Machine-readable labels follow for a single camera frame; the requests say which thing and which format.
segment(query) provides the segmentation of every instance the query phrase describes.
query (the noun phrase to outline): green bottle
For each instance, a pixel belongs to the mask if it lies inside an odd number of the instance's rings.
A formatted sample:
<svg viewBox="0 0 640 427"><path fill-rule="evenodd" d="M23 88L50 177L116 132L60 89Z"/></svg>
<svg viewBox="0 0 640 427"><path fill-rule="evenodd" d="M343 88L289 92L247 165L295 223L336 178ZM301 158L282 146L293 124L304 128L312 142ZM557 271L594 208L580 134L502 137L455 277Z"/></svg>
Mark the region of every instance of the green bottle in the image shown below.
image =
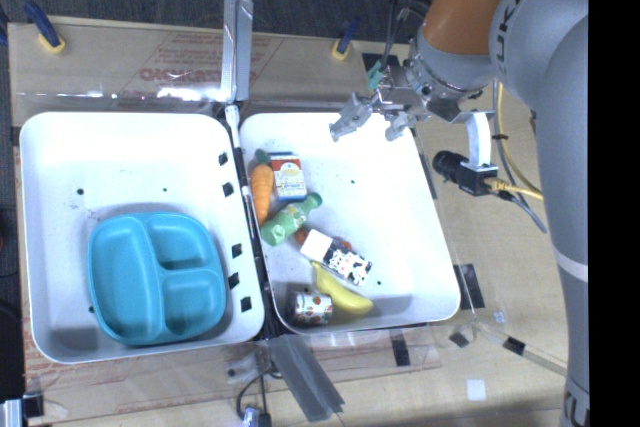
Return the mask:
<svg viewBox="0 0 640 427"><path fill-rule="evenodd" d="M270 246L277 246L293 235L309 217L309 212L322 205L317 192L307 195L304 201L289 203L273 219L262 225L260 235Z"/></svg>

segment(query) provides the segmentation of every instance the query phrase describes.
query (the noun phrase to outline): metal can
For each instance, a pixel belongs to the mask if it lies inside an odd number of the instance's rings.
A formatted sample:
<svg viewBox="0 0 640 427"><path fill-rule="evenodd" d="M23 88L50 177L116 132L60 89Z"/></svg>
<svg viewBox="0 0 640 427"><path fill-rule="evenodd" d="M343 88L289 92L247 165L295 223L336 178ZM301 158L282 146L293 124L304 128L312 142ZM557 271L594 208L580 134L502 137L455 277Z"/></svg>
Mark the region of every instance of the metal can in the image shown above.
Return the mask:
<svg viewBox="0 0 640 427"><path fill-rule="evenodd" d="M333 315L331 296L320 293L291 292L288 304L291 323L305 326L328 324Z"/></svg>

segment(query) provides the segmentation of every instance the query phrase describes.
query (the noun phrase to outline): blue clamp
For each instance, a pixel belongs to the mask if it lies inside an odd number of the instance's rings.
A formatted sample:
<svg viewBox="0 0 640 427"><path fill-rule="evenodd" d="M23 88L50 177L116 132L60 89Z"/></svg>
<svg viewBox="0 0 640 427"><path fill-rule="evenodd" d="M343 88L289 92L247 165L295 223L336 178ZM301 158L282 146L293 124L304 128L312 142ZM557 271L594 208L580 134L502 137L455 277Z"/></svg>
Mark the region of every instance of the blue clamp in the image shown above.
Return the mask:
<svg viewBox="0 0 640 427"><path fill-rule="evenodd" d="M360 17L354 16L353 20L349 23L347 29L340 35L340 37L333 44L333 48L331 49L331 54L336 59L341 61L347 57L347 53L349 52L349 45L356 31L358 30L358 25L360 25Z"/></svg>
<svg viewBox="0 0 640 427"><path fill-rule="evenodd" d="M53 54L62 52L65 47L65 42L53 28L49 18L40 6L33 0L27 0L24 3L24 12L29 17L29 20L34 22L36 27L38 27L40 31L39 39L45 48Z"/></svg>

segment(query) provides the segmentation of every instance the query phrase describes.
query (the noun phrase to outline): yellow cable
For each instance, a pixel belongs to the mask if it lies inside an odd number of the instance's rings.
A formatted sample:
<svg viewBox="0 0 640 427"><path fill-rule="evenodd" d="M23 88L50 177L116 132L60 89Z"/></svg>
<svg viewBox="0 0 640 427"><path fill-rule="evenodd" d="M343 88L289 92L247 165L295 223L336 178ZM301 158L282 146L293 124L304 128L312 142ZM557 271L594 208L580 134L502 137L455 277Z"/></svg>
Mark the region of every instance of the yellow cable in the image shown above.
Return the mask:
<svg viewBox="0 0 640 427"><path fill-rule="evenodd" d="M497 99L496 99L496 121L498 123L498 133L499 134L503 134L504 133L503 130L502 130L502 91L503 91L503 89L504 89L504 86L502 85L502 82L498 82L498 94L497 94ZM522 172L520 171L520 169L518 168L516 163L511 158L511 154L509 153L509 150L507 149L507 143L505 142L505 140L504 139L499 139L498 143L502 146L502 151L504 152L504 158L508 162L509 167L511 167L512 171L516 174L516 176L518 178L520 178L522 183L524 183L527 186L528 190L530 190L531 192L534 192L534 193L537 193L537 194L541 195L542 192L540 191L540 189L538 189L529 180L527 180L527 178L522 174Z"/></svg>
<svg viewBox="0 0 640 427"><path fill-rule="evenodd" d="M489 190L491 190L492 192L496 192L496 191L516 192L516 193L525 194L537 200L543 201L542 193L532 191L524 187L517 187L505 180L501 180L500 178L485 178L484 183L489 186Z"/></svg>

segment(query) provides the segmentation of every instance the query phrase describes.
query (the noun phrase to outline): toy carrot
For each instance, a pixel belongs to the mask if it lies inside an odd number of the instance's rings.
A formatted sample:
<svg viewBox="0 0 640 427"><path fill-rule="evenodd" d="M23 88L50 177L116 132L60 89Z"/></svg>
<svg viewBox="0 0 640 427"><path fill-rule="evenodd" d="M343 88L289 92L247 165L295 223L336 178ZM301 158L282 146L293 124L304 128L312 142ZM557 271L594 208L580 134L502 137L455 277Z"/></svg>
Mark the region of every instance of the toy carrot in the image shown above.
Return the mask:
<svg viewBox="0 0 640 427"><path fill-rule="evenodd" d="M258 157L259 162L251 172L250 186L258 226L262 226L269 216L269 205L271 204L271 191L273 189L274 176L273 169L271 169L271 166L264 160L264 155L256 152L256 156Z"/></svg>

